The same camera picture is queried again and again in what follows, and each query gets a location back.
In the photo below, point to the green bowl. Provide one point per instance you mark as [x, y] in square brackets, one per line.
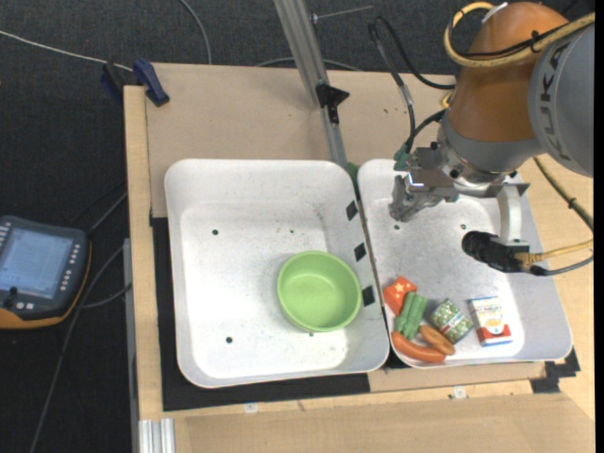
[318, 293]

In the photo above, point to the orange carton with star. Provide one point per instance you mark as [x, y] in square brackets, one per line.
[395, 293]

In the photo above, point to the white and red carton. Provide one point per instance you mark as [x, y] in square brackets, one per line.
[491, 321]

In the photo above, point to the green can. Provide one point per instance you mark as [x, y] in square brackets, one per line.
[450, 321]

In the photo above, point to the white plastic tray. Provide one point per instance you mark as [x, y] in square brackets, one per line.
[439, 262]
[245, 300]

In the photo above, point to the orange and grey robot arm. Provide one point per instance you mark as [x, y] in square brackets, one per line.
[495, 97]

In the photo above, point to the pale wood board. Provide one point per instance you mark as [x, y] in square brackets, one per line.
[245, 116]

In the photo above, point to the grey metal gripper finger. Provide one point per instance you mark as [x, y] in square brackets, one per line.
[417, 204]
[398, 201]

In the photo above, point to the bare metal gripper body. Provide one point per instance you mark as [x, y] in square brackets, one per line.
[436, 177]

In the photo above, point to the black cylinder on white bracket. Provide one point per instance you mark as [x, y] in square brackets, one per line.
[491, 250]

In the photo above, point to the green asparagus bundle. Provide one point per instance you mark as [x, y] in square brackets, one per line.
[410, 314]

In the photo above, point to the orange sausage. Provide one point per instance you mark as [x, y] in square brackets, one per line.
[415, 349]

